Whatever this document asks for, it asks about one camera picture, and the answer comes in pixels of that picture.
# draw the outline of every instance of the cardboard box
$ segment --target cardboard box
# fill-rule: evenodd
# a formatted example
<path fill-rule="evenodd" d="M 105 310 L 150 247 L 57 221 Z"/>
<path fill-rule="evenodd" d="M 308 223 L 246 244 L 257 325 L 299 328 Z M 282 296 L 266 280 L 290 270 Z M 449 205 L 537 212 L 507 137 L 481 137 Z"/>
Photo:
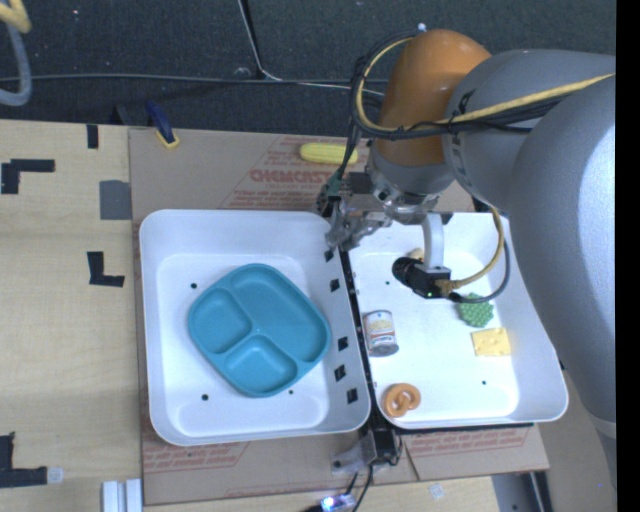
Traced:
<path fill-rule="evenodd" d="M 138 230 L 161 209 L 314 210 L 335 166 L 299 157 L 305 142 L 343 139 L 294 135 L 178 130 L 180 145 L 162 146 L 153 129 L 129 132 L 136 325 L 141 389 L 142 461 L 146 505 L 344 489 L 352 474 L 335 474 L 334 456 L 358 442 L 358 432 L 279 440 L 178 447 L 164 442 L 149 421 Z M 362 171 L 363 142 L 350 170 Z M 440 211 L 472 211 L 456 184 Z M 385 467 L 374 485 L 544 470 L 548 461 L 537 426 L 403 435 L 397 466 Z M 366 478 L 363 471 L 357 485 Z"/>

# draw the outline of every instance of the yellow cable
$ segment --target yellow cable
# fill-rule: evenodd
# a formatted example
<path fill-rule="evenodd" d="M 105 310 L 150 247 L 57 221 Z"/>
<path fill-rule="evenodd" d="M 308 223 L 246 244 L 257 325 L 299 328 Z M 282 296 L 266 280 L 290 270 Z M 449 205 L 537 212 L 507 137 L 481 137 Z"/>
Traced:
<path fill-rule="evenodd" d="M 491 258 L 491 261 L 479 272 L 469 276 L 465 279 L 438 279 L 435 284 L 442 290 L 442 295 L 444 297 L 448 296 L 453 290 L 457 290 L 458 288 L 462 288 L 468 284 L 477 281 L 481 277 L 485 276 L 487 273 L 491 271 L 493 267 L 495 267 L 496 263 L 500 259 L 502 255 L 502 250 L 504 248 L 504 228 L 502 227 L 502 220 L 500 219 L 500 214 L 498 210 L 496 210 L 493 206 L 489 207 L 491 213 L 493 214 L 493 222 L 496 225 L 496 229 L 498 230 L 498 247 L 496 248 L 496 252 Z"/>
<path fill-rule="evenodd" d="M 373 66 L 375 65 L 375 63 L 380 59 L 380 57 L 382 57 L 385 53 L 387 53 L 389 50 L 391 50 L 392 48 L 395 48 L 396 46 L 405 43 L 409 40 L 413 39 L 412 37 L 408 37 L 408 38 L 404 38 L 401 39 L 399 41 L 396 41 L 392 44 L 390 44 L 389 46 L 383 48 L 380 53 L 378 53 L 372 60 L 371 63 L 369 64 L 369 66 L 367 67 L 367 69 L 365 69 L 364 73 L 363 73 L 363 79 L 360 81 L 360 84 L 358 85 L 358 90 L 356 93 L 356 109 L 358 111 L 358 117 L 360 118 L 360 121 L 362 122 L 362 124 L 364 124 L 365 126 L 367 126 L 368 128 L 371 129 L 375 129 L 375 130 L 379 130 L 379 131 L 384 131 L 384 132 L 388 132 L 388 133 L 393 133 L 395 131 L 397 131 L 398 129 L 404 129 L 407 130 L 409 127 L 408 126 L 401 126 L 401 127 L 395 127 L 395 128 L 387 128 L 384 126 L 380 126 L 376 123 L 374 123 L 373 121 L 371 121 L 365 111 L 364 111 L 364 106 L 362 103 L 362 92 L 364 89 L 364 83 L 367 79 L 367 76 L 369 75 L 369 72 L 371 71 L 371 69 L 373 68 Z M 544 91 L 540 91 L 537 93 L 533 93 L 533 94 L 528 94 L 526 96 L 522 96 L 520 98 L 515 98 L 513 100 L 510 101 L 505 101 L 503 103 L 498 103 L 497 105 L 493 105 L 491 107 L 486 107 L 480 110 L 475 110 L 473 112 L 469 112 L 467 114 L 464 115 L 459 115 L 453 118 L 453 120 L 451 119 L 440 119 L 438 121 L 433 121 L 434 124 L 441 124 L 443 126 L 447 126 L 447 125 L 455 125 L 456 123 L 462 123 L 462 122 L 467 122 L 467 121 L 474 121 L 477 119 L 481 119 L 483 117 L 489 116 L 489 115 L 493 115 L 493 114 L 498 114 L 500 112 L 504 112 L 506 110 L 510 110 L 513 108 L 518 108 L 518 107 L 522 107 L 522 106 L 526 106 L 526 105 L 530 105 L 533 104 L 535 102 L 538 101 L 542 101 L 542 100 L 546 100 L 546 99 L 550 99 L 550 98 L 555 98 L 558 96 L 562 96 L 565 94 L 569 94 L 572 92 L 576 92 L 579 91 L 581 89 L 584 89 L 585 87 L 588 87 L 589 85 L 592 85 L 596 82 L 599 82 L 600 80 L 604 80 L 605 78 L 609 78 L 610 76 L 613 76 L 614 73 L 609 73 L 606 75 L 600 75 L 594 78 L 588 78 L 586 80 L 581 80 L 579 82 L 573 82 L 570 84 L 566 84 L 566 85 L 561 85 L 558 87 L 554 87 L 551 89 L 547 89 Z"/>
<path fill-rule="evenodd" d="M 26 34 L 31 30 L 31 21 L 22 0 L 9 0 L 9 5 L 0 3 L 0 21 Z"/>

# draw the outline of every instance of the gray hose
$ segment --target gray hose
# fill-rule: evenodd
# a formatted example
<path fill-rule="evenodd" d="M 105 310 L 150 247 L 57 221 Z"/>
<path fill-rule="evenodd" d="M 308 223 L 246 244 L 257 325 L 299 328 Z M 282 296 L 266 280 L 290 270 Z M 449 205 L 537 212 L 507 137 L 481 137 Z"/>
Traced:
<path fill-rule="evenodd" d="M 7 5 L 6 0 L 0 0 L 0 3 Z M 9 105 L 10 107 L 20 107 L 31 98 L 31 68 L 29 67 L 29 59 L 27 58 L 27 52 L 24 49 L 20 33 L 9 24 L 7 24 L 7 30 L 9 30 L 13 53 L 18 61 L 20 89 L 18 92 L 9 92 L 0 89 L 0 103 Z"/>

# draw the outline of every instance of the blue plate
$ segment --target blue plate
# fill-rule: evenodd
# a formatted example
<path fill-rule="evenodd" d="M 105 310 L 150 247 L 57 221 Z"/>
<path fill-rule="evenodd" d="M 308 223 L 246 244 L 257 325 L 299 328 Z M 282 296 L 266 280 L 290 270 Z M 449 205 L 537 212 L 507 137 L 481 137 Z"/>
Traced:
<path fill-rule="evenodd" d="M 207 360 L 238 391 L 280 393 L 329 350 L 331 330 L 316 306 L 269 265 L 229 272 L 189 310 L 189 333 Z"/>

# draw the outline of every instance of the silver can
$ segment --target silver can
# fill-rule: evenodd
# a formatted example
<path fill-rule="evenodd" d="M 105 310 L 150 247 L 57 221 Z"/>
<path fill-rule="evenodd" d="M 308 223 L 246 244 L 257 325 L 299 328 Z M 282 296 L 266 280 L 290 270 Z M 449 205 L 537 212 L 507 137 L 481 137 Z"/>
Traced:
<path fill-rule="evenodd" d="M 363 324 L 367 350 L 371 357 L 390 356 L 399 350 L 390 311 L 372 311 L 364 315 Z"/>

